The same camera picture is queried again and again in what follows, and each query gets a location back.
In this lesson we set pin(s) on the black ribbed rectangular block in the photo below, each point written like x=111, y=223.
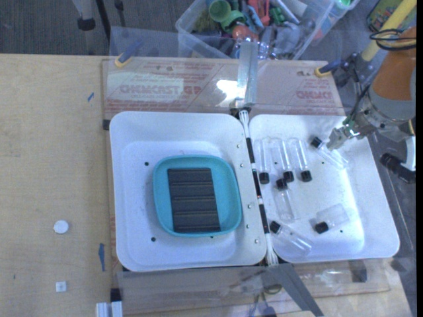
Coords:
x=193, y=200

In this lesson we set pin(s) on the small white square piece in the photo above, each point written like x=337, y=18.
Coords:
x=61, y=286

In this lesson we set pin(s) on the clear bottle with black cap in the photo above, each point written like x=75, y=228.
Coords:
x=285, y=160
x=302, y=160
x=332, y=216
x=285, y=203
x=292, y=238
x=330, y=155
x=263, y=163

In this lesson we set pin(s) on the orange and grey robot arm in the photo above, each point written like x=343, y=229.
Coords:
x=395, y=74

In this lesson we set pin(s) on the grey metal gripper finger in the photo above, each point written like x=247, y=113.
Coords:
x=342, y=136
x=332, y=140

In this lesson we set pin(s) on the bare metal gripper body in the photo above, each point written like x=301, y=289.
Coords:
x=373, y=121

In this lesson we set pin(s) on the thin black and white rod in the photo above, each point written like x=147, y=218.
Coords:
x=253, y=167

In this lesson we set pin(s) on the clear plastic bin of toys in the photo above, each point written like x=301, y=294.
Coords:
x=257, y=15

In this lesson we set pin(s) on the blue square plate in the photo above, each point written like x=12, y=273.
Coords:
x=228, y=190

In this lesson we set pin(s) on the white round disc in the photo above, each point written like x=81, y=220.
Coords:
x=61, y=226

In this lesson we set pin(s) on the white plastic tray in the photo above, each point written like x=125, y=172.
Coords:
x=132, y=190
x=363, y=193

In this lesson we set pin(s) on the brown cardboard board red print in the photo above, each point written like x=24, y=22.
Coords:
x=205, y=88

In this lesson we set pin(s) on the grey and black tripod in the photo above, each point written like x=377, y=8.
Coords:
x=84, y=8

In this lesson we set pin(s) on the black cylinder on white bracket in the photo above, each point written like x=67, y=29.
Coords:
x=398, y=168

